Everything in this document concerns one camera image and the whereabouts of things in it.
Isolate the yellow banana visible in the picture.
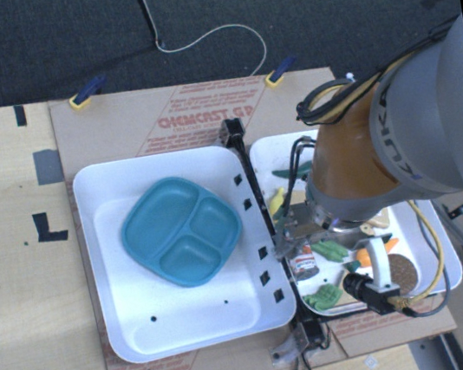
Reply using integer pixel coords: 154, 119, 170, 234
264, 185, 291, 219

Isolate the black cylinder on white bracket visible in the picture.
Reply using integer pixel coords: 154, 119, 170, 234
336, 234, 406, 321

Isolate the dark green toy vegetable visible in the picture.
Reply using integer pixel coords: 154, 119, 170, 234
270, 159, 316, 183

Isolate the white plastic tray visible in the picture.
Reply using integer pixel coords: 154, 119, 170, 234
246, 108, 463, 328
68, 134, 303, 370

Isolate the black block with thin wires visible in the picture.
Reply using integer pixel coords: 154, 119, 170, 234
295, 315, 330, 353
218, 115, 249, 150

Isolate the teal divided plate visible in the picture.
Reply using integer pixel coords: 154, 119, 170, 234
112, 166, 252, 298

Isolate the brown cardboard board, red print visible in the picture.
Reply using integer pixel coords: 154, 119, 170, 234
47, 41, 463, 370

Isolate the green pea pod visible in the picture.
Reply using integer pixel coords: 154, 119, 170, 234
309, 235, 351, 268

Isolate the orange carrot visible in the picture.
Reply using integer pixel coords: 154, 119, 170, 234
339, 236, 405, 275

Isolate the thin black rod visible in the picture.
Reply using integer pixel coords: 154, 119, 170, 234
229, 126, 311, 334

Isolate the small can with red label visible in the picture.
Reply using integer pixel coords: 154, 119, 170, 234
286, 243, 323, 282

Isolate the brown round biscuit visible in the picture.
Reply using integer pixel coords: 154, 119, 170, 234
385, 250, 423, 299

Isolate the green leafy toy vegetable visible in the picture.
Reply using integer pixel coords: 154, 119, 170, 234
301, 281, 349, 315

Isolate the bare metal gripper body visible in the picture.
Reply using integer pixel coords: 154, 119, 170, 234
279, 192, 368, 255

